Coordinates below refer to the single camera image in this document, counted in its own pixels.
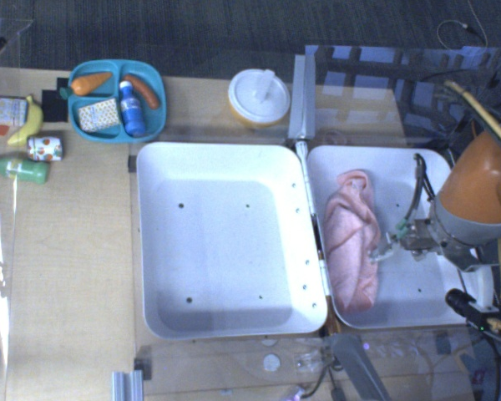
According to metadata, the brown sausage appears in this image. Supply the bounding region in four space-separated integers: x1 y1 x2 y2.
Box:
123 74 161 111

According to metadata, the blue bottle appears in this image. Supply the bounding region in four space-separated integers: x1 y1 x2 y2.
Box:
119 80 148 138

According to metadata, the orange carrot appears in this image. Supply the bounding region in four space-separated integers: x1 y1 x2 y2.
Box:
59 71 114 99

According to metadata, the red and white carton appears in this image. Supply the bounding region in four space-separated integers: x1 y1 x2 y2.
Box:
0 95 29 127

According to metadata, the pink towel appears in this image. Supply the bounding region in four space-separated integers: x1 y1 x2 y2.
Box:
322 169 382 315

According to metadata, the white plastic tray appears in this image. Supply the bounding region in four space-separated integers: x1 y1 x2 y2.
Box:
306 145 469 330
135 141 329 341

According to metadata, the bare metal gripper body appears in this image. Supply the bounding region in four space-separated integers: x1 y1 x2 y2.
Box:
400 218 481 272

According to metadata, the yellow patterned carton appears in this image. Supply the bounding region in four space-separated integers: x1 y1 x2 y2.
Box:
77 97 123 135

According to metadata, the white can with orange print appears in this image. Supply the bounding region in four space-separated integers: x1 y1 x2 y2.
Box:
26 135 64 163

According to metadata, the yellow cup with white lid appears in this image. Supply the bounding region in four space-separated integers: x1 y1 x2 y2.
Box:
227 69 292 130

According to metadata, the clear plastic bottle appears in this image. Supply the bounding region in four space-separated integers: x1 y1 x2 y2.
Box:
261 347 333 376

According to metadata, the yellow banana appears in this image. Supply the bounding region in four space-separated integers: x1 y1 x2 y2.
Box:
7 94 44 148

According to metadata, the blue divided plate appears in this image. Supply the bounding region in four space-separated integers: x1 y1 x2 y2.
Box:
68 59 168 144

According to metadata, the black cylinder on white bracket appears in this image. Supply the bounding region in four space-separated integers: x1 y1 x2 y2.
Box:
444 263 501 330

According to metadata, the green bottle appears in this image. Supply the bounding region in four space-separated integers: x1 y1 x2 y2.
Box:
0 155 51 185

